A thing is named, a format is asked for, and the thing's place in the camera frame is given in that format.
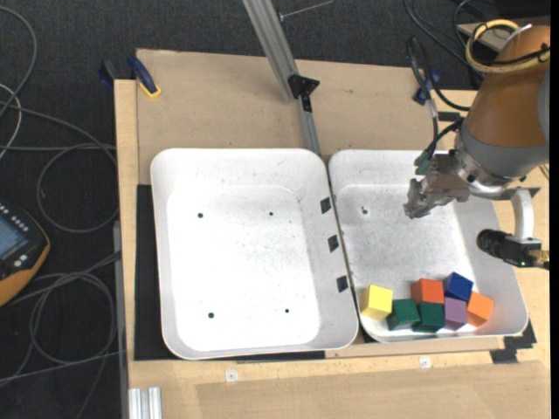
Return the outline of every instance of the wooden table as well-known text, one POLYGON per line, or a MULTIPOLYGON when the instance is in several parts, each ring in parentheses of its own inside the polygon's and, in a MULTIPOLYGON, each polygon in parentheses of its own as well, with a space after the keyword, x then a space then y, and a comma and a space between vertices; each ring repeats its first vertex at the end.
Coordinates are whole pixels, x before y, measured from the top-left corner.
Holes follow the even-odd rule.
MULTIPOLYGON (((136 185, 166 147, 302 147, 290 101, 276 92, 265 58, 139 51, 162 87, 148 100, 132 80, 115 82, 121 234, 131 388, 161 387, 163 417, 340 418, 550 416, 549 272, 516 269, 537 343, 519 363, 493 364, 502 338, 357 341, 316 361, 135 361, 136 185), (227 370, 238 381, 227 382, 227 370)), ((314 117, 325 160, 342 148, 420 149, 431 134, 426 108, 411 101, 416 85, 403 68, 298 61, 319 79, 314 117)), ((465 104, 473 92, 447 92, 465 104)), ((441 111, 451 111, 438 102, 441 111)), ((452 145, 445 139, 442 147, 452 145)), ((535 236, 549 247, 549 182, 540 186, 535 236)), ((503 230, 514 230, 510 203, 496 203, 503 230)))

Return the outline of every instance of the yellow block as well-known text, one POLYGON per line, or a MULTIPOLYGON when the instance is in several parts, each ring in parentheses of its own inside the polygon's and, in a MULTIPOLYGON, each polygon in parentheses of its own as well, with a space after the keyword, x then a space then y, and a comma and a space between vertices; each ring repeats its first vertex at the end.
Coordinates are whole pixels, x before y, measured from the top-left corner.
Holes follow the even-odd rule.
POLYGON ((361 294, 361 315, 384 319, 392 313, 392 290, 370 285, 361 294))

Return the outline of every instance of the green block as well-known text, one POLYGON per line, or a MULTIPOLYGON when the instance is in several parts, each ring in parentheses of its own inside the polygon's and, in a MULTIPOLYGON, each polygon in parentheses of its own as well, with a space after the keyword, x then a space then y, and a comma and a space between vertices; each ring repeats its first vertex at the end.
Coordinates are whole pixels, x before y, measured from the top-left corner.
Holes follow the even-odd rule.
POLYGON ((392 302, 392 313, 386 317, 388 328, 391 331, 413 327, 420 320, 418 307, 412 298, 395 299, 392 302))
POLYGON ((435 333, 445 326, 445 310, 439 303, 419 303, 421 321, 413 327, 415 332, 435 333))

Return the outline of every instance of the blue block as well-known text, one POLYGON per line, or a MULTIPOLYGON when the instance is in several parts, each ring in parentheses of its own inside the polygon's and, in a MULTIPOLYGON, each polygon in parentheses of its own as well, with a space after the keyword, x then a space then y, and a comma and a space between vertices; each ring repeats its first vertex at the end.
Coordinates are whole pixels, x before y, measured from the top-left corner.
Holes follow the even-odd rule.
POLYGON ((462 299, 468 301, 472 293, 473 281, 464 278, 457 272, 448 275, 443 281, 445 287, 445 296, 448 298, 462 299))

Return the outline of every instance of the black floor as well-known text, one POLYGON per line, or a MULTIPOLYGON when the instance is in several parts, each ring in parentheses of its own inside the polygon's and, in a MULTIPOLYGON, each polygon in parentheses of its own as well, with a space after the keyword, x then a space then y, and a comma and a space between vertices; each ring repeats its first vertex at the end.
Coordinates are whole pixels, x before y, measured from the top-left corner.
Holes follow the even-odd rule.
MULTIPOLYGON (((287 13, 328 0, 273 1, 287 13)), ((549 0, 488 1, 494 4, 475 3, 487 17, 549 14, 549 0)), ((114 144, 114 120, 112 94, 98 77, 103 59, 112 59, 119 73, 128 77, 126 56, 138 47, 263 54, 241 0, 0 0, 0 6, 21 14, 38 40, 37 63, 19 93, 22 105, 65 120, 107 145, 114 144)), ((443 88, 472 88, 470 72, 445 49, 460 53, 452 21, 457 4, 413 0, 413 6, 424 28, 443 45, 413 23, 403 0, 334 0, 289 17, 284 26, 296 58, 375 65, 408 66, 404 44, 415 34, 431 64, 442 70, 443 88)), ((475 20, 459 14, 460 22, 475 20)), ((24 24, 0 11, 0 84, 16 89, 31 56, 31 35, 24 24)), ((0 100, 9 97, 0 89, 0 100)), ((0 144, 9 140, 16 122, 12 111, 0 119, 0 144)), ((25 114, 14 146, 91 141, 53 120, 25 114)), ((114 250, 109 222, 118 203, 113 163, 99 150, 73 150, 53 163, 38 191, 38 179, 55 154, 10 150, 0 159, 0 196, 26 208, 52 240, 52 252, 38 276, 85 270, 114 250), (106 220, 107 226, 94 232, 67 231, 86 230, 106 220)), ((93 274, 114 297, 114 266, 93 274)), ((35 281, 25 293, 43 286, 45 282, 35 281)), ((20 377, 5 383, 26 357, 31 310, 37 300, 0 308, 0 418, 77 417, 84 405, 80 417, 120 417, 115 342, 108 357, 68 367, 33 348, 18 371, 20 377)), ((52 293, 35 335, 48 354, 62 361, 82 361, 106 345, 110 319, 103 292, 81 279, 52 293)))

